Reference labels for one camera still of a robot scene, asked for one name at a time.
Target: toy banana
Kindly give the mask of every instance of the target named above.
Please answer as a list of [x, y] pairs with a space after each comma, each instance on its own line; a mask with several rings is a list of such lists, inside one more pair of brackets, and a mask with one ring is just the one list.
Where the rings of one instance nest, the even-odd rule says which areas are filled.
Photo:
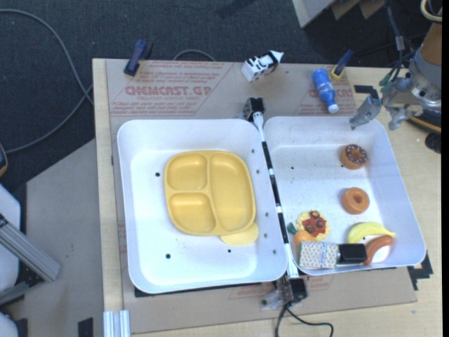
[[387, 234], [395, 237], [396, 233], [388, 231], [383, 225], [377, 222], [362, 222], [352, 226], [347, 236], [348, 244], [356, 244], [365, 236], [371, 234]]

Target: yellow plate compartment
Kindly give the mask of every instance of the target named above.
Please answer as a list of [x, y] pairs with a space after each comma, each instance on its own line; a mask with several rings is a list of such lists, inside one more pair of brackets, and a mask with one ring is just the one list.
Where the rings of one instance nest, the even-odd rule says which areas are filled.
[[255, 219], [253, 184], [245, 162], [230, 152], [183, 152], [166, 164], [164, 187], [175, 226], [202, 236], [235, 234]]

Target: wire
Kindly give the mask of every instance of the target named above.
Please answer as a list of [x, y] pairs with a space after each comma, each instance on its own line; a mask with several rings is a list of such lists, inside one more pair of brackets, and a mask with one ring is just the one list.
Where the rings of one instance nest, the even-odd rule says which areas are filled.
[[201, 55], [206, 56], [210, 61], [215, 61], [215, 58], [213, 58], [211, 55], [209, 55], [208, 53], [205, 53], [204, 51], [201, 50], [195, 50], [195, 49], [188, 49], [188, 50], [183, 50], [180, 53], [178, 53], [173, 59], [177, 60], [181, 55], [184, 55], [186, 53], [199, 53]]
[[427, 20], [432, 21], [432, 22], [436, 22], [437, 24], [442, 24], [443, 23], [443, 16], [438, 16], [437, 14], [434, 13], [433, 8], [431, 7], [430, 0], [421, 0], [420, 10], [421, 10], [421, 13], [423, 14], [423, 16]]
[[276, 321], [276, 326], [274, 328], [274, 336], [275, 337], [279, 337], [279, 327], [281, 325], [281, 321], [283, 316], [285, 315], [286, 311], [288, 313], [291, 314], [292, 317], [294, 317], [295, 319], [297, 319], [299, 322], [303, 323], [303, 324], [307, 324], [309, 326], [329, 326], [330, 327], [330, 334], [329, 337], [332, 337], [334, 334], [334, 326], [329, 323], [329, 322], [319, 322], [319, 323], [312, 323], [312, 322], [307, 322], [304, 321], [302, 318], [299, 318], [297, 315], [295, 315], [292, 311], [290, 311], [290, 309], [288, 308], [289, 303], [286, 303], [283, 307], [281, 312], [279, 313], [279, 317]]
[[87, 99], [91, 103], [91, 105], [93, 105], [93, 100], [89, 96], [89, 93], [92, 90], [93, 86], [92, 85], [89, 86], [89, 88], [86, 90], [86, 88], [84, 87], [83, 83], [81, 82], [79, 74], [78, 74], [78, 72], [77, 72], [77, 70], [76, 70], [76, 68], [74, 66], [72, 58], [71, 58], [71, 56], [69, 54], [69, 51], [67, 50], [64, 42], [59, 37], [58, 33], [47, 22], [45, 22], [41, 18], [39, 18], [39, 17], [37, 17], [37, 16], [35, 16], [35, 15], [31, 14], [31, 13], [28, 13], [26, 11], [17, 10], [17, 9], [2, 8], [2, 9], [0, 9], [0, 13], [15, 13], [15, 14], [19, 14], [19, 15], [24, 15], [24, 16], [27, 16], [27, 17], [29, 17], [31, 19], [34, 19], [34, 20], [40, 22], [43, 26], [45, 26], [47, 29], [49, 29], [51, 31], [51, 33], [56, 37], [58, 42], [60, 43], [60, 45], [61, 45], [61, 47], [62, 47], [62, 49], [63, 49], [63, 51], [64, 51], [64, 53], [65, 53], [65, 55], [67, 57], [67, 60], [68, 60], [68, 62], [70, 64], [70, 67], [72, 68], [72, 71], [74, 73], [76, 81], [78, 82], [79, 87], [83, 91], [83, 97], [80, 99], [80, 101], [75, 106], [75, 108], [69, 113], [69, 115], [64, 120], [62, 120], [62, 122], [60, 122], [55, 128], [53, 128], [51, 131], [47, 132], [45, 135], [41, 136], [40, 138], [37, 138], [36, 140], [33, 140], [32, 142], [27, 143], [25, 145], [22, 145], [22, 146], [19, 146], [19, 147], [16, 147], [16, 148], [13, 148], [13, 149], [9, 149], [9, 150], [5, 151], [6, 154], [12, 154], [14, 152], [18, 152], [18, 151], [24, 150], [24, 149], [26, 149], [26, 148], [28, 148], [30, 146], [33, 146], [33, 145], [35, 145], [37, 143], [40, 143], [42, 140], [46, 139], [48, 136], [50, 136], [53, 133], [55, 133], [59, 128], [61, 128], [75, 114], [76, 111], [78, 111], [78, 109], [80, 108], [81, 104], [83, 103], [83, 101], [85, 99]]

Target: blue bottle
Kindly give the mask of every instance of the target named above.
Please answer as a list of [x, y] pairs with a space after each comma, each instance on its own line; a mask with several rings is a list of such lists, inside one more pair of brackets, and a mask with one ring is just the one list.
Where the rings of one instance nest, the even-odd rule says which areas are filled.
[[328, 104], [328, 111], [331, 114], [338, 112], [338, 105], [335, 103], [335, 90], [332, 82], [330, 82], [328, 71], [326, 69], [318, 69], [313, 73], [312, 78], [320, 98]]

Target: brown donut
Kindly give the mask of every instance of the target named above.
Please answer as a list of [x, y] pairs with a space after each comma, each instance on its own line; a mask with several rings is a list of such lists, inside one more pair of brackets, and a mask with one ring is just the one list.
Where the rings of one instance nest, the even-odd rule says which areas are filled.
[[352, 144], [344, 147], [340, 153], [340, 160], [350, 170], [361, 168], [368, 161], [366, 151], [358, 145]]
[[368, 208], [370, 198], [361, 188], [351, 187], [342, 195], [342, 205], [346, 211], [355, 215]]

